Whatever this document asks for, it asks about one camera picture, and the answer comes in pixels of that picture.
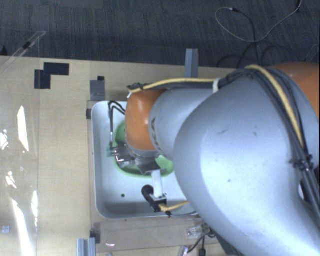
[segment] gray carpet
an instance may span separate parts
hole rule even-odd
[[[40,51],[32,49],[29,56],[183,65],[186,49],[194,48],[199,50],[200,66],[205,67],[319,63],[319,0],[303,0],[299,12],[257,44],[231,36],[215,19],[218,8],[237,8],[252,19],[259,39],[289,15],[297,2],[0,0],[0,43],[13,54],[33,32],[47,31]],[[254,39],[252,25],[244,15],[221,10],[218,18],[238,36]],[[239,58],[246,48],[244,57]]]

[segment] robotic arm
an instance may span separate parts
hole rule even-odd
[[[320,256],[319,65],[251,66],[212,84],[131,87],[128,154],[145,173],[171,160],[192,207],[239,255]]]

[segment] wooden table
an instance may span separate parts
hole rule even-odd
[[[34,89],[35,70],[43,70],[44,63],[69,64],[69,75],[52,75],[51,89]],[[200,78],[224,77],[231,69],[200,68]],[[75,256],[76,240],[89,237],[91,229],[91,195],[88,158],[88,123],[86,118],[87,101],[90,99],[90,81],[98,76],[105,77],[106,95],[114,100],[126,100],[126,86],[136,82],[152,83],[169,78],[184,76],[183,66],[97,62],[62,59],[39,59],[23,57],[0,76],[0,107],[6,102],[12,104],[4,115],[16,117],[20,106],[24,106],[31,157],[27,165],[37,178],[38,256]],[[5,148],[0,154],[10,149]],[[18,229],[6,176],[15,166],[12,158],[0,158],[0,226],[10,225],[10,233],[0,234],[0,255],[22,255],[17,240]],[[13,178],[22,172],[15,166]],[[20,179],[19,188],[27,180]],[[30,195],[22,194],[30,203]],[[219,244],[206,246],[208,256],[225,255]],[[114,256],[176,256],[179,247],[115,251]]]

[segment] cable connector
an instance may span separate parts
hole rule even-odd
[[[199,256],[206,256],[206,254],[207,254],[206,249],[199,250]]]
[[[160,197],[154,196],[154,188],[151,185],[145,185],[142,190],[142,195],[145,200],[147,200],[150,204],[151,209],[155,212],[161,212],[160,205],[167,204],[167,197],[165,195]]]
[[[241,11],[239,11],[238,9],[236,9],[236,8],[230,8],[231,9],[231,11],[233,11],[234,13],[240,13],[241,14]]]
[[[299,169],[300,171],[310,171],[314,168],[313,162],[311,162],[313,156],[309,154],[306,160],[299,160],[294,163],[293,167]]]
[[[299,2],[296,4],[296,7],[295,7],[296,13],[299,12],[301,4],[302,4],[302,0],[299,0]]]

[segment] yellow cable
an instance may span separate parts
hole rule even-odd
[[[184,205],[186,205],[188,203],[189,203],[189,201],[184,201],[184,202],[178,203],[178,204],[173,205],[173,206],[167,206],[164,203],[160,203],[159,204],[159,208],[160,208],[161,212],[170,212],[170,211],[175,210],[177,208],[180,208],[180,207],[182,207],[182,206],[184,206]]]
[[[278,93],[278,95],[280,96],[281,101],[283,102],[283,105],[285,107],[285,110],[290,118],[291,124],[293,126],[293,129],[299,139],[299,142],[301,144],[302,147],[304,147],[304,142],[302,139],[302,134],[298,125],[298,121],[296,118],[296,115],[294,113],[294,110],[292,109],[289,99],[285,93],[285,91],[283,90],[283,88],[281,87],[281,85],[278,83],[278,81],[272,76],[272,74],[266,70],[265,68],[258,66],[258,65],[249,65],[245,67],[248,70],[258,70],[260,73],[262,73],[272,84],[272,86],[275,88],[276,92]]]
[[[159,86],[163,86],[163,85],[167,85],[167,84],[173,84],[173,83],[213,83],[215,81],[215,79],[202,79],[202,78],[173,78],[173,79],[167,79],[167,80],[162,80],[159,82],[155,82],[155,83],[151,83],[148,85],[145,85],[143,87],[143,90],[148,90],[148,89],[152,89],[155,87],[159,87]],[[129,89],[129,93],[137,93],[142,91],[141,88],[137,88],[137,89]]]

